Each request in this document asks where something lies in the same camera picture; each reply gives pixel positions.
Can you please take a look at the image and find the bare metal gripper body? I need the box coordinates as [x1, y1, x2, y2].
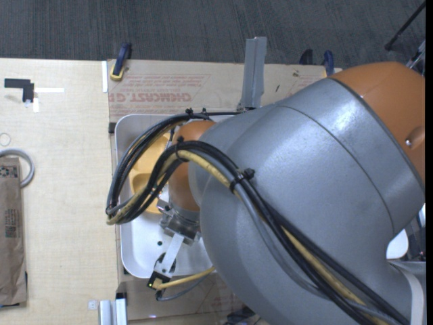
[159, 211, 202, 247]

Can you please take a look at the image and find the white plastic tray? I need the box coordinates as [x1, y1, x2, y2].
[114, 113, 218, 280]

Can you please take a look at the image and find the yellow divided plate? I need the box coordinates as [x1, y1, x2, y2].
[129, 132, 174, 215]

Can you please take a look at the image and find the brown cardboard board red print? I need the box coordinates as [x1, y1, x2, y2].
[106, 58, 343, 322]

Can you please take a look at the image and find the brown paper bag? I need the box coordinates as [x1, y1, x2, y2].
[0, 156, 28, 307]

